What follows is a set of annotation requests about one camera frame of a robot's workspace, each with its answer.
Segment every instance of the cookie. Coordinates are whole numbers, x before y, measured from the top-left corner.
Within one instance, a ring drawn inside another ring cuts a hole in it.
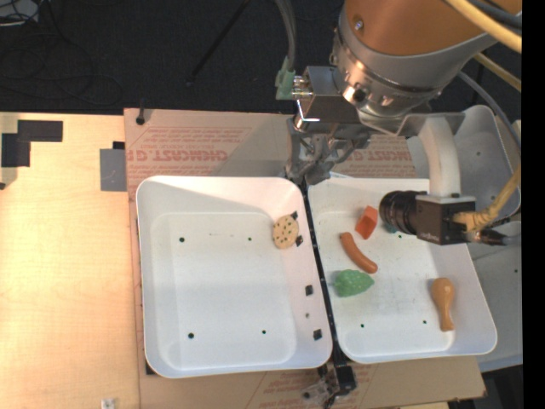
[[[279,249],[287,249],[297,241],[299,223],[292,215],[281,216],[272,230],[272,240]]]

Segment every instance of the white tray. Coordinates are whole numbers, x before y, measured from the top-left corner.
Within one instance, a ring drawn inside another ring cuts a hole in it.
[[[354,231],[364,207],[378,209],[386,193],[428,189],[428,179],[331,178],[308,190],[339,344],[356,362],[485,354],[496,346],[496,328],[467,245],[434,245],[390,233],[380,217],[367,240]],[[333,286],[337,272],[359,269],[342,249],[342,232],[353,233],[379,268],[371,275],[375,284],[353,297],[339,297]],[[454,331],[439,329],[429,290],[438,277],[448,277],[456,289]]]
[[[329,359],[307,215],[292,182],[155,176],[140,184],[136,206],[145,351],[157,374],[311,368]],[[280,250],[273,223],[293,212],[303,242]]]

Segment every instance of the yellow wire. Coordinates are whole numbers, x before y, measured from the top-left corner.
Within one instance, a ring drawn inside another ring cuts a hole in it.
[[[520,183],[521,173],[520,173],[520,164],[517,169],[514,171],[511,178],[505,184],[503,189],[497,195],[494,203],[492,203],[487,208],[476,212],[458,212],[452,217],[453,222],[459,222],[466,225],[467,232],[475,232],[482,230],[488,224],[493,222],[496,217],[499,215],[502,207],[507,203],[509,197],[517,189],[517,186]]]
[[[510,49],[522,53],[522,37],[495,22],[467,0],[445,0],[455,10]]]
[[[487,56],[482,53],[477,53],[473,57],[477,62],[481,63],[483,66],[488,68],[491,72],[496,74],[501,80],[510,84],[518,92],[522,92],[522,82],[520,79],[516,78],[513,74],[508,72],[502,66],[497,65],[492,59],[489,59]]]

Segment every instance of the light wood surface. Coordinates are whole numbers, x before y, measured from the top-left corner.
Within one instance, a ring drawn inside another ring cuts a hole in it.
[[[0,407],[137,408],[127,193],[100,190],[123,117],[0,113],[2,132],[17,119],[62,120],[64,137],[32,142],[0,191]]]

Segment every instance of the green leaf-shaped toy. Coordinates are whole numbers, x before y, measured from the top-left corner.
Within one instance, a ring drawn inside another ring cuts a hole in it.
[[[339,297],[350,297],[367,291],[375,281],[356,269],[345,269],[335,279],[335,289]]]

